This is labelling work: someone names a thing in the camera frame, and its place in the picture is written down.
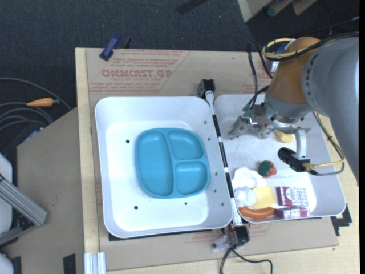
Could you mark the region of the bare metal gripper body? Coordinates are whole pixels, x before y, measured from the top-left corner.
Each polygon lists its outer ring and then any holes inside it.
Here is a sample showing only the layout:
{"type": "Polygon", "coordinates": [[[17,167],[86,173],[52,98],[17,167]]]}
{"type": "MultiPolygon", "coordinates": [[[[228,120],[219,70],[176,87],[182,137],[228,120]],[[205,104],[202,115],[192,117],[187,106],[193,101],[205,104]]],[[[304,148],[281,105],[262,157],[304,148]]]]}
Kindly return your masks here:
{"type": "Polygon", "coordinates": [[[301,117],[288,118],[276,112],[267,104],[247,104],[242,109],[242,131],[248,129],[256,131],[281,131],[293,132],[294,125],[300,121],[301,117]]]}

